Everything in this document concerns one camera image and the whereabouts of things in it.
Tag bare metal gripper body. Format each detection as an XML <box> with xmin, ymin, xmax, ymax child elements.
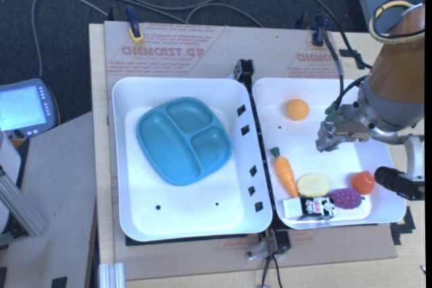
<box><xmin>332</xmin><ymin>103</ymin><xmax>400</xmax><ymax>146</ymax></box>

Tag white plastic tray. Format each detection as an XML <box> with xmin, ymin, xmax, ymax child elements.
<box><xmin>252</xmin><ymin>77</ymin><xmax>407</xmax><ymax>231</ymax></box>
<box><xmin>111</xmin><ymin>76</ymin><xmax>274</xmax><ymax>243</ymax></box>

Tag orange ball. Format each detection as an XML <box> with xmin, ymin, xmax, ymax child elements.
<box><xmin>286</xmin><ymin>98</ymin><xmax>311</xmax><ymax>121</ymax></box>

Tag yellow round biscuit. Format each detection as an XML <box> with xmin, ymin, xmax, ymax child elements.
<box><xmin>296</xmin><ymin>173</ymin><xmax>331</xmax><ymax>199</ymax></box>

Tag orange red tomato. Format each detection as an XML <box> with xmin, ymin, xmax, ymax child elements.
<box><xmin>350</xmin><ymin>170</ymin><xmax>376</xmax><ymax>196</ymax></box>

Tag orange carrot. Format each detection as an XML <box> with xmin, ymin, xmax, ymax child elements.
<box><xmin>269</xmin><ymin>146</ymin><xmax>300</xmax><ymax>198</ymax></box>

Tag purple grapes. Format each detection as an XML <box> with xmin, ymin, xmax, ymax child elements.
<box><xmin>327</xmin><ymin>187</ymin><xmax>367</xmax><ymax>210</ymax></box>

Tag thin black and white rod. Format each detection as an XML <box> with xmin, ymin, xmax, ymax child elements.
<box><xmin>245</xmin><ymin>76</ymin><xmax>278</xmax><ymax>232</ymax></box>

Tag white cow print carton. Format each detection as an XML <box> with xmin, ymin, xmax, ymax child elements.
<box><xmin>282</xmin><ymin>196</ymin><xmax>337</xmax><ymax>221</ymax></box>

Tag blue divided plate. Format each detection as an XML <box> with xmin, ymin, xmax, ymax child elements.
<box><xmin>136</xmin><ymin>96</ymin><xmax>234</xmax><ymax>188</ymax></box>

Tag brown cardboard board red print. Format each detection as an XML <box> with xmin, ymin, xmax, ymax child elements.
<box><xmin>103</xmin><ymin>20</ymin><xmax>398</xmax><ymax>281</ymax></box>

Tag black cylinder on white bracket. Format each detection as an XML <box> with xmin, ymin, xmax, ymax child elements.
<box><xmin>373</xmin><ymin>134</ymin><xmax>426</xmax><ymax>202</ymax></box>

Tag black block with thin wires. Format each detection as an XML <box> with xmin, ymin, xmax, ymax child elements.
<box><xmin>259</xmin><ymin>229</ymin><xmax>292</xmax><ymax>254</ymax></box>
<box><xmin>235</xmin><ymin>58</ymin><xmax>254</xmax><ymax>84</ymax></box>

